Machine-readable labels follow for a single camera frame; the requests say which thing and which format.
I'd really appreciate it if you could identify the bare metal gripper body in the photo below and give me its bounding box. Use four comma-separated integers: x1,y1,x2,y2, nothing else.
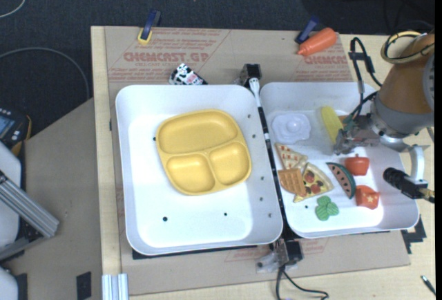
345,115,414,153

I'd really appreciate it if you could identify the red tomato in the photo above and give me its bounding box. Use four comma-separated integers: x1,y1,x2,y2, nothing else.
344,153,371,176

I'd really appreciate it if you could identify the yellow corn cob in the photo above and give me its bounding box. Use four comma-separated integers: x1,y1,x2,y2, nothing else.
320,105,345,144

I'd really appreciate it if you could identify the red watermelon slice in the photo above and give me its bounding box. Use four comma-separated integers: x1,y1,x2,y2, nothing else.
325,162,357,200

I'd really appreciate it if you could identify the pizza slice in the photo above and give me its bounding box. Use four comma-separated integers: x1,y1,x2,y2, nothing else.
293,162,335,204

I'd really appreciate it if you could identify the white fried egg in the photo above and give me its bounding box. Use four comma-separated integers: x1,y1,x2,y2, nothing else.
271,111,311,145

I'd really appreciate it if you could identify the red block with yellow star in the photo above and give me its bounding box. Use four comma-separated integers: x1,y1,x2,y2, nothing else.
355,185,381,211

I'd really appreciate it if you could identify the red lattice pie slice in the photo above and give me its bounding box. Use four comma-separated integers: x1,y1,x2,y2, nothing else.
274,142,309,171

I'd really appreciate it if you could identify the orange waffle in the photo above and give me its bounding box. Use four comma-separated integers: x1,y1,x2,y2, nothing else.
277,168,308,198

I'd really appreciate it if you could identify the green leafy vegetable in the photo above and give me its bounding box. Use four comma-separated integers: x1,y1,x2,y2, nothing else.
314,195,340,222

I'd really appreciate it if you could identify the thin black and white rod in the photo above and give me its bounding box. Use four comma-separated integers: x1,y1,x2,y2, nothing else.
249,78,288,241

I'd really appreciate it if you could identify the white plastic tray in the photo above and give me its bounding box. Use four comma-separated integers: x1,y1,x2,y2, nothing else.
258,82,421,239
115,84,285,256

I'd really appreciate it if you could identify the yellow divided plate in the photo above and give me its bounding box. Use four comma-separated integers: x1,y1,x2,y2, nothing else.
155,109,253,196

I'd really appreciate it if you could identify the brown cardboard board, red print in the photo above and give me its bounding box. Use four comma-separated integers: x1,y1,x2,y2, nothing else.
103,26,412,297

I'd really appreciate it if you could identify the black pen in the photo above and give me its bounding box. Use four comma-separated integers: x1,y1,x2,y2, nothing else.
420,274,436,297

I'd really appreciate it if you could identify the black and white carton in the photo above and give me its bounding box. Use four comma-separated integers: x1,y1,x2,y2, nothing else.
168,62,209,86

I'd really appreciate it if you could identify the black cylinder on white bracket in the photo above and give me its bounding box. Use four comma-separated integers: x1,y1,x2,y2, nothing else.
382,144,431,202

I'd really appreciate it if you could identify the black block with thin wires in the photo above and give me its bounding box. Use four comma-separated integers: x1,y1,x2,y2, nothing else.
237,63,262,86
255,238,305,274

